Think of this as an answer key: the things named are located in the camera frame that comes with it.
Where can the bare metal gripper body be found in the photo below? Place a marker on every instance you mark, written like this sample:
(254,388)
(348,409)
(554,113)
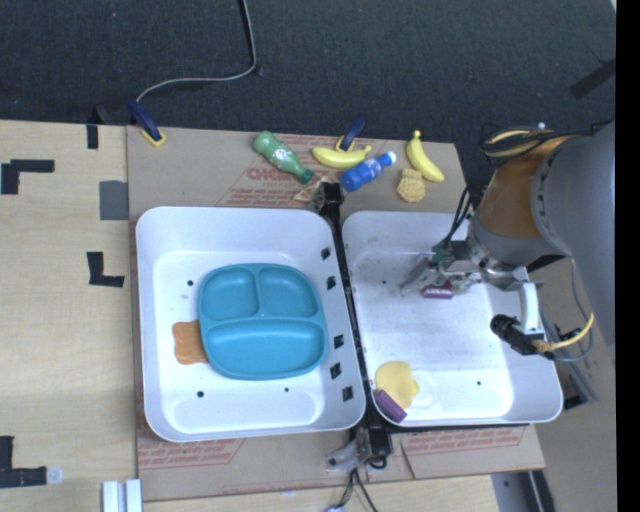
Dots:
(462,260)

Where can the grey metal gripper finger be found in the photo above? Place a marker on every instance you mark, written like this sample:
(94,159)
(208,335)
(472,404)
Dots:
(461,287)
(417,279)

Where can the magenta cylinder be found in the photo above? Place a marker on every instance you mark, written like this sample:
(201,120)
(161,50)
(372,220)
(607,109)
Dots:
(436,292)

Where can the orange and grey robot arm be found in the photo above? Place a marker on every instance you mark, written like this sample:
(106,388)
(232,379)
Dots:
(575,200)

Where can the white plastic tray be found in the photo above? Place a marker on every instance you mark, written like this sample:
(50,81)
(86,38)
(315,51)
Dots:
(240,235)
(440,340)

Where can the thin black rod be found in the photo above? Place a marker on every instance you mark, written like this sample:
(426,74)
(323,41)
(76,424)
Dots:
(350,300)

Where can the yellow waffle biscuit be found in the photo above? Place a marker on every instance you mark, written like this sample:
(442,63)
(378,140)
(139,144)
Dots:
(411,186)

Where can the yellow round toy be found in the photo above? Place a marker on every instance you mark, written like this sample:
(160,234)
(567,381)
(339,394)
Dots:
(396,380)

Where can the white round toy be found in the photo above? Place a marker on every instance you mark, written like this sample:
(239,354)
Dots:
(427,387)

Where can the yellow banana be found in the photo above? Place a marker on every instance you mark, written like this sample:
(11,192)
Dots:
(340,157)
(422,157)

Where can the blue bottle with white cap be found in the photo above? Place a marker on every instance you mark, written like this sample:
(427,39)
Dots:
(362,175)

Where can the purple cylinder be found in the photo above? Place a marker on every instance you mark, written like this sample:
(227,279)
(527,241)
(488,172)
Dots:
(391,406)

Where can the pizza slice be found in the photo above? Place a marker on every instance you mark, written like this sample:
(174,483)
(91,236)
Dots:
(309,192)

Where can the blue divided plate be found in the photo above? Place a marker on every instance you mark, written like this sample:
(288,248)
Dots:
(260,325)

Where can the green bottle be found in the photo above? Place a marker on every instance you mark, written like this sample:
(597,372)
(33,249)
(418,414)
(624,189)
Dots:
(277,152)

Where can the orange bread slice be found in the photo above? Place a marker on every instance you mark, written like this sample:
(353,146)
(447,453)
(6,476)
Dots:
(187,345)

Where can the brown cardboard board red print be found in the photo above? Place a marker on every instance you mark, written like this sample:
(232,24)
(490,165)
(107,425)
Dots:
(200,170)

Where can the black cylinder on white bracket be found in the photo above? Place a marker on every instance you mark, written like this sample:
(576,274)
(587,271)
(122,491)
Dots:
(515,332)

